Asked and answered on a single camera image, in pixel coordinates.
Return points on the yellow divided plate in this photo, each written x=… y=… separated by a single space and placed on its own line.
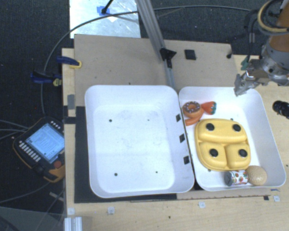
x=221 y=144

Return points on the red strawberry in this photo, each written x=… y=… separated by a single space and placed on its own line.
x=209 y=107

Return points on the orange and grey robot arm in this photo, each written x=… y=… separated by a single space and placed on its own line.
x=285 y=32

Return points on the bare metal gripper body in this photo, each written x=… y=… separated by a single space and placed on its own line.
x=260 y=73

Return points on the brown frosted doughnut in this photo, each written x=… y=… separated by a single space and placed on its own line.
x=192 y=107

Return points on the black block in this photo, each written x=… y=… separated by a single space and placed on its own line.
x=190 y=54

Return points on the brown cardboard board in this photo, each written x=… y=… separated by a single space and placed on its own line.
x=125 y=61

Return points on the black cylinder on white bracket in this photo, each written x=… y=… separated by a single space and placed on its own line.
x=285 y=108

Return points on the white plastic tray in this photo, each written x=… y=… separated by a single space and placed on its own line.
x=135 y=141
x=260 y=133

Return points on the small printed can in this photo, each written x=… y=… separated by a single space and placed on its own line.
x=237 y=177

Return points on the tan round bread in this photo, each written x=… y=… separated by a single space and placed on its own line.
x=256 y=175

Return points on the orange sausage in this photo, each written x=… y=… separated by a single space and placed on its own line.
x=191 y=121

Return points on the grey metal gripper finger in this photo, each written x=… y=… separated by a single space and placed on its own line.
x=247 y=86
x=238 y=85

